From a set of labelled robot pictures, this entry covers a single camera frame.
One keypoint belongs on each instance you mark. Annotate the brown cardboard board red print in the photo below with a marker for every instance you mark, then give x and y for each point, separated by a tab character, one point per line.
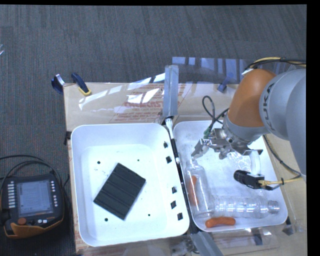
105	105

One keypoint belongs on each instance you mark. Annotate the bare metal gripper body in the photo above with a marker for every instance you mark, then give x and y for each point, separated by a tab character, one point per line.
220	138

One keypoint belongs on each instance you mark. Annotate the black cylinder on white bracket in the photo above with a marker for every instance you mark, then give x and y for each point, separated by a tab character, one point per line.
247	178

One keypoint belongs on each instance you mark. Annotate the ribbed clear plastic bottle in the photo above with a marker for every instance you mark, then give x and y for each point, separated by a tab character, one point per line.
245	206

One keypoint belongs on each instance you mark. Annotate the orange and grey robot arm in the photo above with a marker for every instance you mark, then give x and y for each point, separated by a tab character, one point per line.
282	100

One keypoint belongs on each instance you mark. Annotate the orange sausage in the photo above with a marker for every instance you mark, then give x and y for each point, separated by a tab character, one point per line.
220	222
192	191

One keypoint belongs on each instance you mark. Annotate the crumpled clear plastic bottle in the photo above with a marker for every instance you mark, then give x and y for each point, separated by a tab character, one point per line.
241	162

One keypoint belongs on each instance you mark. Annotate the wide clear plastic bottle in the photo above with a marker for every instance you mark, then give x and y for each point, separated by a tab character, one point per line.
202	190

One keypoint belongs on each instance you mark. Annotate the black ribbed rectangular slab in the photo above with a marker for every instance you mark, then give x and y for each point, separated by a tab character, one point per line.
120	191

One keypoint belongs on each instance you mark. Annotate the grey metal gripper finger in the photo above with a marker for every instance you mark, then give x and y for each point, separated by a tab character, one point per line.
201	146
223	154

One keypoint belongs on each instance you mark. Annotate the white plastic tray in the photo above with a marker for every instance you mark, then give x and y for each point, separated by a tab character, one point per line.
155	140
225	175

